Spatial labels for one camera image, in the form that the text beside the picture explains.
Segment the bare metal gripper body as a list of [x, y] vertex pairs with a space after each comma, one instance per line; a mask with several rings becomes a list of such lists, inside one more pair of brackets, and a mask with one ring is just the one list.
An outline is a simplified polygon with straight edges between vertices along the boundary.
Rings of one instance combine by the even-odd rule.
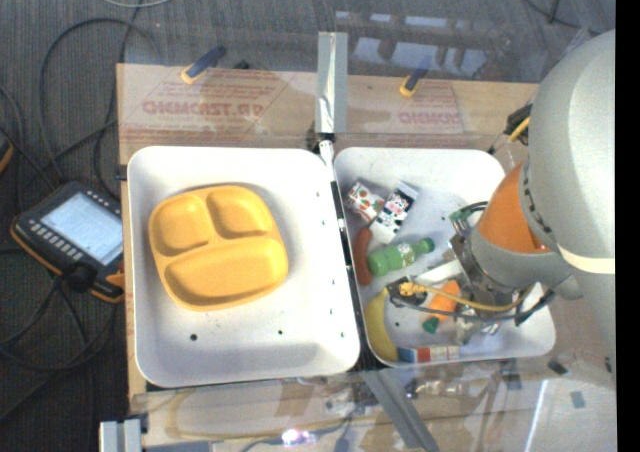
[[463, 293], [484, 310], [504, 310], [518, 291], [516, 254], [497, 246], [478, 232], [456, 232], [450, 240], [460, 265]]

